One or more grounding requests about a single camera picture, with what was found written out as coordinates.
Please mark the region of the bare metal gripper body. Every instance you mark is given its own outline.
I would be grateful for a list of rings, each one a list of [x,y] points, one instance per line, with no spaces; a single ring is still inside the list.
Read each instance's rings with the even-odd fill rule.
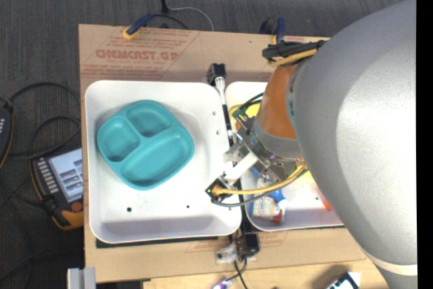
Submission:
[[[241,122],[235,135],[235,161],[240,163],[250,155],[258,172],[277,182],[289,177],[302,156],[297,139],[270,134],[254,117]]]

